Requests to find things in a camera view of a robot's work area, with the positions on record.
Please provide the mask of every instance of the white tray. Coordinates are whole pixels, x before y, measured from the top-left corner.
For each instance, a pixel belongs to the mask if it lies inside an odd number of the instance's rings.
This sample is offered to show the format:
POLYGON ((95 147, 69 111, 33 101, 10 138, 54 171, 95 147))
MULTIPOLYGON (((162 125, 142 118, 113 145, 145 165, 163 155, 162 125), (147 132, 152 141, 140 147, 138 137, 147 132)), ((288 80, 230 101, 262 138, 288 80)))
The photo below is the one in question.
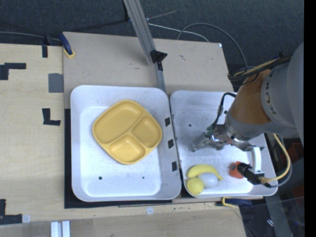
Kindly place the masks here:
POLYGON ((181 191, 167 95, 157 88, 82 85, 71 94, 72 188, 83 201, 164 200, 181 191), (142 105, 160 124, 162 140, 144 159, 123 165, 96 142, 92 125, 120 100, 142 105))
MULTIPOLYGON (((204 189, 199 195, 192 196, 197 198, 271 196, 277 191, 277 188, 252 185, 246 178, 237 179, 229 175, 231 163, 241 161, 252 165, 251 152, 243 152, 230 145, 225 146, 222 150, 216 150, 210 145, 195 152, 191 149, 192 141, 214 122, 223 94, 224 92, 176 91, 170 97, 173 126, 184 183, 188 179, 186 174, 192 166, 209 164, 216 167, 223 180, 219 181, 216 187, 204 189)), ((231 96, 225 97, 224 110, 229 109, 233 100, 231 96)), ((222 114, 218 124, 223 124, 224 120, 225 114, 222 114)), ((265 172, 266 177, 275 177, 276 174, 264 135, 251 139, 250 143, 264 147, 261 151, 261 170, 265 172)))

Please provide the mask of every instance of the wooden table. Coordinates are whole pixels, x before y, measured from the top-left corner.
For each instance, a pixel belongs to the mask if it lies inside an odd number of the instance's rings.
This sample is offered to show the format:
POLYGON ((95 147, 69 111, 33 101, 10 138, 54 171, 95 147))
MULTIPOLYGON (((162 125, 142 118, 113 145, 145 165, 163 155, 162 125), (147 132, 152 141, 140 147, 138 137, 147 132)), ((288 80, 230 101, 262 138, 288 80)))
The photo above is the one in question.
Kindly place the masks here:
MULTIPOLYGON (((74 48, 76 41, 83 41, 82 34, 65 35, 74 48)), ((238 207, 216 206, 214 201, 218 199, 201 202, 179 196, 172 204, 150 205, 154 212, 151 215, 146 215, 149 205, 64 208, 64 109, 69 102, 67 92, 77 84, 125 84, 113 64, 121 68, 125 64, 125 71, 130 69, 131 75, 147 67, 137 38, 88 37, 107 40, 107 43, 111 41, 112 46, 106 45, 111 50, 115 43, 134 48, 131 54, 124 51, 123 56, 117 53, 113 57, 108 53, 106 60, 112 64, 112 77, 93 81, 98 78, 93 75, 94 79, 87 81, 80 68, 74 76, 75 66, 72 64, 76 60, 65 60, 68 58, 63 56, 62 47, 48 46, 48 56, 43 57, 44 49, 39 45, 0 44, 0 65, 26 64, 24 70, 9 69, 8 80, 0 80, 0 198, 6 199, 6 215, 30 215, 31 222, 40 222, 43 227, 47 222, 71 220, 74 236, 104 236, 104 228, 108 236, 148 236, 149 233, 151 236, 245 236, 238 207), (64 75, 65 94, 49 92, 48 77, 52 74, 64 75), (50 109, 50 119, 60 120, 60 125, 43 124, 42 110, 45 108, 50 109)), ((155 43, 160 51, 168 53, 168 58, 163 61, 168 94, 183 88, 232 91, 226 77, 225 58, 218 44, 165 39, 156 39, 155 43)), ((80 49, 75 49, 75 52, 79 57, 80 49)), ((90 64, 98 64, 93 55, 86 56, 87 62, 89 58, 90 64)), ((153 71, 145 72, 149 80, 141 79, 142 85, 137 80, 131 83, 131 76, 127 77, 129 85, 155 87, 156 79, 149 76, 151 73, 155 74, 153 71)), ((27 224, 1 226, 0 236, 2 233, 4 236, 10 236, 10 233, 23 236, 27 229, 31 231, 27 224)))

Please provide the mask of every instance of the dark background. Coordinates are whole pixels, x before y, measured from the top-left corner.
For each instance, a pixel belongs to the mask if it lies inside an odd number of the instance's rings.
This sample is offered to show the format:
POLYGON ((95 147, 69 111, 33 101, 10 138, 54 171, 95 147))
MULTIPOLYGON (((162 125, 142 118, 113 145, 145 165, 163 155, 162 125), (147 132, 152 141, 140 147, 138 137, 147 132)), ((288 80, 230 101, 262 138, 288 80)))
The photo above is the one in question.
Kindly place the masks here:
MULTIPOLYGON (((304 0, 140 0, 149 20, 182 30, 193 23, 209 23, 231 35, 248 65, 259 65, 280 52, 290 55, 304 41, 304 0)), ((135 36, 124 19, 121 0, 0 0, 0 31, 56 38, 63 31, 135 36)), ((176 39, 178 32, 150 26, 154 38, 176 39)), ((244 67, 234 43, 221 31, 195 26, 188 31, 220 42, 230 71, 244 67)), ((205 41, 183 34, 182 40, 205 41)), ((1 43, 43 44, 42 39, 0 34, 1 43)))

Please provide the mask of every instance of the white egg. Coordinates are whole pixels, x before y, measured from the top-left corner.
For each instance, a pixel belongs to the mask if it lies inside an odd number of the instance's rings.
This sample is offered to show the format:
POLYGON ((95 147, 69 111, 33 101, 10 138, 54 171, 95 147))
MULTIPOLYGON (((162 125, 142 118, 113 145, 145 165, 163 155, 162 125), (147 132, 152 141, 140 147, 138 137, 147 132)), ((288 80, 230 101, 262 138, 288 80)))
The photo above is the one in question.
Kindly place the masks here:
POLYGON ((213 173, 202 173, 198 175, 198 178, 202 180, 207 189, 214 188, 218 184, 217 176, 213 173))

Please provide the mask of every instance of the yellow plate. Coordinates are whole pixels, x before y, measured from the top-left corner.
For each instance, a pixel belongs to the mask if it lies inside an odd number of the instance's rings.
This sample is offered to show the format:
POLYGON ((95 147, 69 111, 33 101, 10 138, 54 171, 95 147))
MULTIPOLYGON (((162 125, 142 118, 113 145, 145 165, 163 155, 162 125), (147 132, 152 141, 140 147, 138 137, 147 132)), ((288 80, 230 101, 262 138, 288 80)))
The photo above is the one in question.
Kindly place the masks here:
POLYGON ((131 100, 109 107, 95 120, 92 132, 99 145, 122 164, 137 163, 162 139, 158 122, 144 107, 131 100))

